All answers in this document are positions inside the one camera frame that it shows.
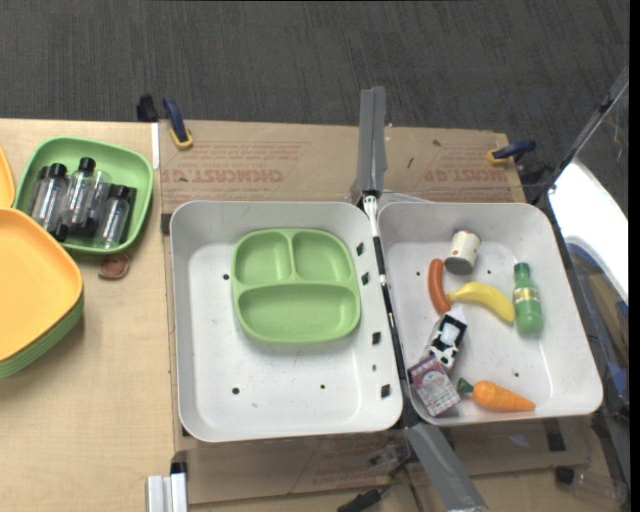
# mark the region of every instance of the toy banana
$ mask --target toy banana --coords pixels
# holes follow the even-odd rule
[[[484,304],[509,323],[516,318],[516,311],[509,297],[497,288],[485,283],[476,281],[465,283],[455,292],[447,293],[447,298],[450,302],[462,301]]]

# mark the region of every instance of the orange carrot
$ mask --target orange carrot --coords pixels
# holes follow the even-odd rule
[[[451,309],[451,303],[442,289],[443,271],[444,261],[438,258],[431,260],[428,272],[429,295],[438,313],[446,313]]]
[[[472,393],[473,399],[480,405],[502,411],[532,411],[536,404],[488,380],[481,380],[472,386],[464,379],[458,380],[458,393]]]

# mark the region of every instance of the blue clamp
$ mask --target blue clamp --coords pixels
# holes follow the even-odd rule
[[[171,96],[165,96],[162,98],[162,106],[167,111],[167,116],[169,116],[171,125],[173,126],[170,134],[175,145],[180,149],[191,147],[193,145],[191,132],[185,128],[182,114],[175,100]]]
[[[502,149],[489,151],[487,153],[487,160],[491,165],[500,165],[506,163],[507,159],[512,156],[517,162],[522,155],[533,151],[536,147],[537,144],[535,140],[520,140]]]

